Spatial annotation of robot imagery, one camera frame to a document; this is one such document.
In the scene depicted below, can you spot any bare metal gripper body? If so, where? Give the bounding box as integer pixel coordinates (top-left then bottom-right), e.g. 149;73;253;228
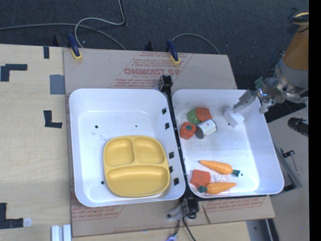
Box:
256;71;309;104

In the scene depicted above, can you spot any white block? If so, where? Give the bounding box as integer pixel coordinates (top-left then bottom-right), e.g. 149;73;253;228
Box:
223;105;245;129

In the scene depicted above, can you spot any small white can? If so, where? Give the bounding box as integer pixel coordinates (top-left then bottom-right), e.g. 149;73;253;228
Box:
195;118;218;139

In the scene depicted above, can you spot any white plastic tray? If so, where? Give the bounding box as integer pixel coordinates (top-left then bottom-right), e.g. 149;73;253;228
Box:
172;88;285;199
69;88;187;208

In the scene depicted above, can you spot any orange toy pepper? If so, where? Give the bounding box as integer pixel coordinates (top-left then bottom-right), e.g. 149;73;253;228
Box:
179;122;197;141

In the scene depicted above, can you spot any orange carrot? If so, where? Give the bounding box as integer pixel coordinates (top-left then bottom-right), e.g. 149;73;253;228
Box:
199;160;241;178
198;181;237;195

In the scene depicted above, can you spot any thin black rod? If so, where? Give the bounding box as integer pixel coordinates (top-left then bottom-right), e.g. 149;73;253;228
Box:
162;84;195;206

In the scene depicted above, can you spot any yellow divided plate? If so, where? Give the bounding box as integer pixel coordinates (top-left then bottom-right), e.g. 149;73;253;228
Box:
103;135;172;198

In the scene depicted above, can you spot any brown cardboard board red print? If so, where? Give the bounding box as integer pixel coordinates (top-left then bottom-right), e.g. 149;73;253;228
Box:
63;48;276;237

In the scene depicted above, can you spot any black cylinder on white bracket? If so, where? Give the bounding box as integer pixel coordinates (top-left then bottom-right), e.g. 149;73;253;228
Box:
287;96;309;137

